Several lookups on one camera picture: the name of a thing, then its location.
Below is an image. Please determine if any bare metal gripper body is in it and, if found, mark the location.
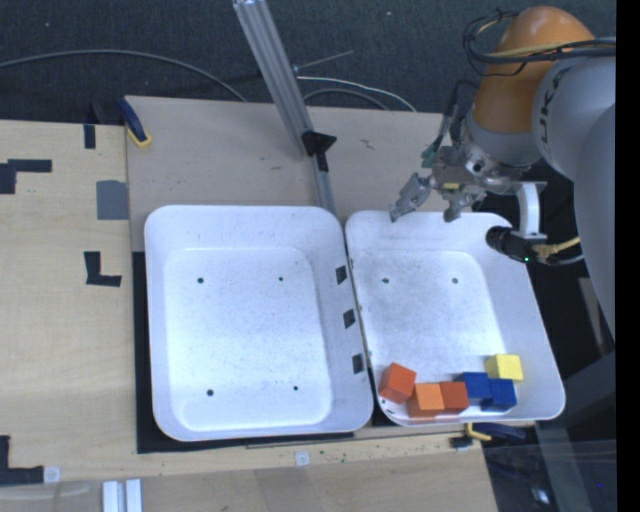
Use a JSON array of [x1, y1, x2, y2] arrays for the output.
[[430, 147, 534, 197]]

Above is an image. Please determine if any white plastic tray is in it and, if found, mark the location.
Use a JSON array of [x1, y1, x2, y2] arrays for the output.
[[143, 203, 375, 443], [343, 209, 567, 428]]

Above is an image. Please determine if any yellow cube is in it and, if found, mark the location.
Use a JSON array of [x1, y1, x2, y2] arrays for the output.
[[483, 353, 525, 383]]

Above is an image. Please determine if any blue cube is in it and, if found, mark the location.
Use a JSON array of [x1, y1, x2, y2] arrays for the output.
[[460, 371, 493, 402], [480, 377, 518, 413]]

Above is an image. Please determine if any dark orange cube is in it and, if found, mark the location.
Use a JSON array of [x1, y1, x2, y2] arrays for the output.
[[439, 380, 471, 416], [377, 362, 418, 406]]

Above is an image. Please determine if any pale wood board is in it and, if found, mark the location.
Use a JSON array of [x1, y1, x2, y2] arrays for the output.
[[123, 94, 539, 451]]

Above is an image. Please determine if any light orange cube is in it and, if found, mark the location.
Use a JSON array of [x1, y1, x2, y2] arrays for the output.
[[406, 381, 447, 419]]

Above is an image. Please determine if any black cylinder on white bracket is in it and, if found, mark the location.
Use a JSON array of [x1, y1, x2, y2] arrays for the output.
[[485, 180, 550, 265]]

